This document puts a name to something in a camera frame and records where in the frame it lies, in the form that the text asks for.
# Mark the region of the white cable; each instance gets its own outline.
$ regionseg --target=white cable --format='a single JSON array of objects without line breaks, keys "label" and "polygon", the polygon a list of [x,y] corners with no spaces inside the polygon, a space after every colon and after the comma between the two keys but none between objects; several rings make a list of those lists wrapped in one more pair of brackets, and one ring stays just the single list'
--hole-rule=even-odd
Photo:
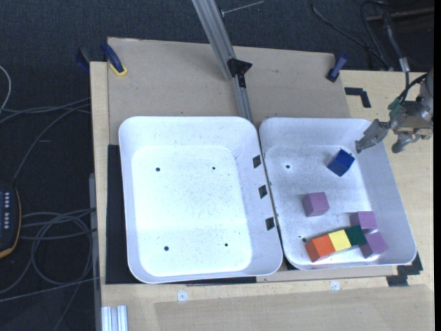
[{"label": "white cable", "polygon": [[0,107],[0,114],[1,114],[1,111],[6,107],[6,104],[9,101],[9,98],[11,96],[12,81],[11,81],[11,76],[8,74],[8,71],[6,71],[2,65],[0,65],[0,70],[5,73],[6,78],[8,79],[8,93],[6,95],[5,101],[3,102],[3,104]]}]

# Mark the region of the black floor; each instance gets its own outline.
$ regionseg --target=black floor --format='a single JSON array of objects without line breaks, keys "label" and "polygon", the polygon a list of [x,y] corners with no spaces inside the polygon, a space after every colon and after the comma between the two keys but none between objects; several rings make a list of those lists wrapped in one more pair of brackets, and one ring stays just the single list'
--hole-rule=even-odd
[{"label": "black floor", "polygon": [[[381,21],[384,8],[378,4],[366,4],[363,10],[365,17],[372,19],[368,26],[374,41],[360,15],[366,0],[312,0],[328,24],[313,13],[309,0],[216,1],[224,11],[264,1],[225,16],[236,46],[329,52],[336,56],[345,52],[349,55],[347,69],[400,69],[385,37]],[[411,16],[394,17],[395,36],[411,69],[428,71],[434,54],[434,0],[382,1],[394,5],[389,8],[392,16],[395,12],[416,11]],[[0,0],[0,65],[12,79],[7,108],[60,106],[89,97],[89,77],[76,64],[75,54],[84,46],[93,60],[103,60],[99,46],[107,37],[207,42],[190,0]],[[0,71],[0,107],[7,92],[8,82]],[[11,181],[17,177],[23,213],[88,208],[88,181],[94,170],[90,115],[66,115],[36,142],[17,172],[34,140],[63,113],[22,114],[4,120],[10,114],[0,114],[0,178]],[[26,223],[42,219],[28,218]],[[26,235],[38,230],[24,229],[22,234]],[[71,222],[54,226],[48,235],[73,232],[78,232],[78,227]],[[82,275],[88,248],[86,236],[44,242],[35,252],[35,260],[45,276],[59,282],[73,281]],[[47,330],[47,325],[53,328],[76,291],[70,286],[63,292],[54,291],[57,297],[47,298],[49,294],[45,294],[40,301],[27,297],[21,306],[17,306],[16,299],[6,301],[56,287],[31,267],[17,286],[1,293],[20,276],[31,252],[32,242],[22,239],[9,257],[0,260],[0,330],[7,325],[13,329],[11,322],[18,320],[18,314],[26,314],[26,318],[35,315],[30,330]],[[56,308],[50,307],[51,301]],[[92,283],[87,282],[76,292],[59,330],[93,330],[93,305]],[[56,315],[44,321],[38,317],[41,308]]]}]

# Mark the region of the wooden table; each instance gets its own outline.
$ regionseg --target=wooden table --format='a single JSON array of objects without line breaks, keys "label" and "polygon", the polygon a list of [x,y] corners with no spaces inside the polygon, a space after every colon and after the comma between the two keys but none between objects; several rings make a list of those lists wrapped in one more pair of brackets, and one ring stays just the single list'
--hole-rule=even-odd
[{"label": "wooden table", "polygon": [[[243,51],[253,52],[246,48]],[[433,140],[419,141],[408,145],[400,154],[392,154],[391,145],[396,140],[393,134],[389,134],[384,143],[424,268],[420,274],[409,276],[411,287],[388,286],[384,276],[397,273],[396,267],[391,266],[377,270],[299,271],[295,276],[292,271],[280,271],[258,279],[259,283],[244,285],[106,285],[107,146],[111,143],[108,85],[109,77],[113,77],[109,72],[106,63],[91,63],[101,299],[103,306],[127,305],[130,330],[226,330],[223,328],[227,325],[223,324],[223,320],[226,320],[214,316],[228,312],[227,307],[235,303],[242,306],[236,316],[231,313],[234,314],[238,307],[229,311],[232,320],[236,321],[237,330],[263,330],[264,325],[271,325],[269,322],[273,325],[276,323],[281,327],[280,330],[296,323],[302,327],[308,325],[308,322],[310,325],[320,325],[329,321],[329,314],[317,312],[316,304],[326,300],[334,305],[333,312],[336,315],[343,315],[348,304],[354,310],[365,310],[367,316],[353,315],[355,320],[363,323],[359,330],[371,329],[372,325],[377,325],[379,329],[387,325],[389,330],[415,330],[411,327],[416,323],[419,323],[421,330],[431,330],[434,325]],[[387,105],[404,87],[404,75],[400,72],[342,71],[340,78],[344,87],[363,88],[367,91],[372,108],[363,108],[360,97],[346,98],[350,116],[368,120],[388,119]],[[412,90],[409,99],[414,98],[417,91],[417,88]],[[329,294],[331,289],[340,290]],[[180,290],[186,291],[187,302],[177,303]],[[308,302],[300,303],[302,313],[292,313],[292,308],[297,308],[299,302],[293,304],[289,301],[303,299]],[[390,302],[397,299],[400,300],[399,308]],[[201,308],[205,316],[197,313]],[[372,308],[381,308],[382,312],[374,312]],[[174,318],[176,313],[179,314],[178,318]],[[262,320],[251,322],[253,315],[254,318],[256,315],[264,316],[263,319],[268,323]],[[395,324],[394,317],[400,317],[401,322]],[[349,330],[351,325],[345,320],[334,320],[335,325],[339,325],[341,330]]]}]

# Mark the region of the black device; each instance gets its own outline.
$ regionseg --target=black device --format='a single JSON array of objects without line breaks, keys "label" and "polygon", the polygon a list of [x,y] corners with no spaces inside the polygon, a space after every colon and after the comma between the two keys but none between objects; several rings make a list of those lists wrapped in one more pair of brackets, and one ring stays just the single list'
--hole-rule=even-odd
[{"label": "black device", "polygon": [[0,181],[0,259],[17,245],[21,225],[20,199],[14,186]]}]

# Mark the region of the black mat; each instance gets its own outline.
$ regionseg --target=black mat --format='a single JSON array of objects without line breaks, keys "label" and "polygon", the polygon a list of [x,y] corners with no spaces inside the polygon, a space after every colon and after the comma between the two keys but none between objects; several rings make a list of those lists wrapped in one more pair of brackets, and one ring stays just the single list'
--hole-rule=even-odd
[{"label": "black mat", "polygon": [[[119,147],[108,148],[107,169],[107,246],[105,282],[140,283],[130,272],[127,264],[127,241],[125,235],[125,213],[123,198],[123,179],[121,176],[121,158]],[[180,282],[184,284],[233,284],[255,283],[255,277],[235,277],[228,279],[205,279]]]}]

